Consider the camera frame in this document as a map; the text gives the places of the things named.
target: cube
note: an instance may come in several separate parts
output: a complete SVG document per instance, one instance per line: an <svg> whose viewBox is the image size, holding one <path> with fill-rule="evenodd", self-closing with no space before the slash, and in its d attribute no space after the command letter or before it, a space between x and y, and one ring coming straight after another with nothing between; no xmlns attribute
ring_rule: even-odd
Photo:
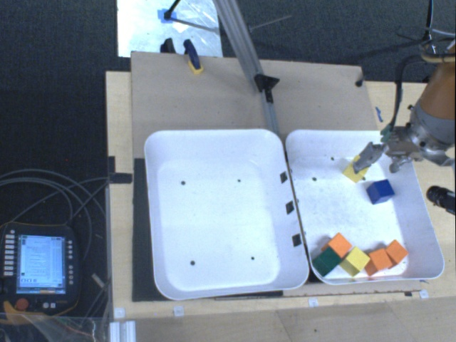
<svg viewBox="0 0 456 342"><path fill-rule="evenodd" d="M340 258L344 258L348 251L350 251L351 243L340 233L336 234L331 241L323 246L321 251L324 251L327 247L332 248Z"/></svg>
<svg viewBox="0 0 456 342"><path fill-rule="evenodd" d="M370 261L366 265L366 272L369 276L372 276L381 270L389 269L393 266L393 262L384 248L380 248L369 253L369 257Z"/></svg>
<svg viewBox="0 0 456 342"><path fill-rule="evenodd" d="M351 181L353 182L358 182L361 180L364 175L367 173L369 170L369 167L363 168L360 172L357 174L355 173L355 170L353 169L353 163L359 160L359 155L356 156L352 162L348 164L348 166L345 168L345 170L342 172L346 177L348 177Z"/></svg>
<svg viewBox="0 0 456 342"><path fill-rule="evenodd" d="M405 256L408 255L407 249L405 249L396 239L392 241L385 250L393 263L391 267L399 264L399 262L401 262Z"/></svg>
<svg viewBox="0 0 456 342"><path fill-rule="evenodd" d="M323 277L333 271L340 262L341 258L330 247L327 247L321 254L312 260L313 267Z"/></svg>
<svg viewBox="0 0 456 342"><path fill-rule="evenodd" d="M372 204L386 202L393 195L394 191L388 180L375 181L367 188Z"/></svg>
<svg viewBox="0 0 456 342"><path fill-rule="evenodd" d="M340 263L342 269L351 276L355 276L368 264L370 258L358 247L354 247L347 257Z"/></svg>

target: emergency stop button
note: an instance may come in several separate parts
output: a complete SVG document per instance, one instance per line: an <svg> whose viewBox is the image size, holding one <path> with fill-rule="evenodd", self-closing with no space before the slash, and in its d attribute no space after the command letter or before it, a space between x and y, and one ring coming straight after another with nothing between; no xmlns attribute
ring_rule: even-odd
<svg viewBox="0 0 456 342"><path fill-rule="evenodd" d="M20 299L17 299L16 305L14 306L14 308L17 311L25 311L29 307L29 305L30 305L30 303L27 299L20 298Z"/></svg>

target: dark floor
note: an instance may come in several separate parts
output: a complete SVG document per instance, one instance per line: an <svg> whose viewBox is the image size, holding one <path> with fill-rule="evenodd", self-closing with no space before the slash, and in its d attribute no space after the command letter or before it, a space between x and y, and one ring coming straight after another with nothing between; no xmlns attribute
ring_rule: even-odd
<svg viewBox="0 0 456 342"><path fill-rule="evenodd" d="M413 40L423 35L427 4L239 0L251 25L292 14L254 32L260 58L360 65L372 81L393 80L396 64L418 52ZM456 0L435 0L435 28L455 31L455 6ZM32 167L77 181L106 176L104 74L130 66L128 59L117 57L116 14L116 0L0 0L0 174ZM232 55L225 38L222 44L224 54ZM416 66L405 79L420 82L431 72L430 66ZM43 192L35 187L0 190L0 222ZM97 199L103 202L103 194ZM57 222L63 211L57 209L41 211ZM98 237L75 316L86 314L99 291L90 278L94 270L108 280L104 220L93 212Z"/></svg>

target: table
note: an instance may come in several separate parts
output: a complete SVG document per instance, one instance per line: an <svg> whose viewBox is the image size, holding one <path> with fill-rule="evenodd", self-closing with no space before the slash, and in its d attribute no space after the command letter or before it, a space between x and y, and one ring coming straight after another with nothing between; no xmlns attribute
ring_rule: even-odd
<svg viewBox="0 0 456 342"><path fill-rule="evenodd" d="M133 172L133 157L143 156L141 141L151 133L150 126L153 130L213 128L217 124L221 128L264 127L261 103L254 101L255 94L249 90L249 85L234 59L206 58L203 65L208 77L202 78L187 75L188 67L183 64L183 60L182 56L134 53L133 95L137 98L141 95L138 94L138 90L145 92L139 104L132 103L131 73L107 73L108 152L109 156L115 157L116 172ZM381 109L386 120L392 115L394 85L367 82L361 88L357 88L354 83L362 75L358 67L281 61L261 63L266 74L281 79L274 89L274 99L282 139L289 131L298 128L381 129L384 123L376 120L375 108ZM151 79L154 76L159 78L154 81ZM189 100L185 104L176 102L183 95L189 95L191 81L194 80L208 80L210 88L199 95L190 94L194 100ZM403 106L398 123L408 121L408 111L405 108L416 102L423 88L423 84L404 85ZM217 102L233 95L243 97L246 101L234 99L232 102L223 103L225 111L221 113L218 110L218 114L216 105L209 109L204 106L204 97L211 97ZM151 101L147 98L151 101L159 100L162 103L160 110L151 108ZM246 105L246 102L248 110L245 107L241 110L246 114L235 116L234 114L239 112L236 105ZM167 110L169 112L170 108L179 105L183 107L173 110L170 117L163 115ZM206 122L201 120L201 110L210 111L205 113ZM423 193L430 185L455 188L454 175L450 168L440 168L429 162L421 162L415 164L415 169ZM262 341L301 341L300 338L304 338L303 336L306 336L306 341L311 341L312 336L319 336L321 340L325 340L326 337L335 336L331 335L335 330L325 329L326 335L323 335L321 333L324 328L321 323L331 316L342 314L346 320L338 319L335 322L337 325L340 324L348 331L357 330L357 326L365 324L366 327L363 327L361 332L369 332L369 335L373 333L373 336L375 331L382 332L383 335L380 333L379 338L385 337L382 323L388 323L390 331L395 331L390 338L396 340L406 341L409 338L411 341L426 341L426 336L432 336L427 340L436 340L438 326L439 333L450 333L450 311L456 306L455 219L429 202L427 208L445 258L444 273L436 280L376 283L375 287L369 284L345 287L319 284L309 288L305 285L297 290L286 291L285 297L275 299L200 299L133 303L133 186L111 184L109 193L113 309L119 319L147 318L147 323L138 322L139 341L140 336L151 338L151 335L147 334L147 331L150 333L151 330L159 331L156 334L157 341L165 340L164 337L159 338L161 333L163 336L169 336L169 341L179 341L177 335L182 335L183 331L189 333L186 334L188 338L180 340L201 341L201 336L208 333L208 330L222 340L226 338L235 341L255 341L255 338L259 337L258 331L263 332L260 333ZM423 289L428 293L429 300L420 299L420 291ZM406 296L404 291L409 291L411 296ZM314 298L317 298L319 307L310 309L309 304L314 302ZM175 306L184 307L184 318L172 317ZM347 313L356 318L349 318ZM432 328L426 327L423 323L428 314L438 315L440 321ZM383 322L373 323L373 316L377 316ZM310 332L305 326L309 323L318 324L323 329L315 327L317 332L308 335L306 333ZM240 333L244 339L232 338L233 333Z"/></svg>

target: tray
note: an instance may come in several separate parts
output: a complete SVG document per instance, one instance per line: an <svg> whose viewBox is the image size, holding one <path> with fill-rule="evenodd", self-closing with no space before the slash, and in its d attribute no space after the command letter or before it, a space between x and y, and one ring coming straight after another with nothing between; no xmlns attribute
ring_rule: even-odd
<svg viewBox="0 0 456 342"><path fill-rule="evenodd" d="M322 277L327 284L433 279L444 268L442 252L432 228L423 194L411 163L392 174L391 159L382 156L367 172L366 180L352 182L342 174L368 142L380 142L377 131L296 130L286 139L304 236L311 259L337 232L364 252L397 239L408 250L402 263L369 277L362 271L354 278L337 266ZM388 179L395 195L372 205L366 188Z"/></svg>
<svg viewBox="0 0 456 342"><path fill-rule="evenodd" d="M145 143L157 288L182 300L292 289L309 275L280 139L172 130Z"/></svg>

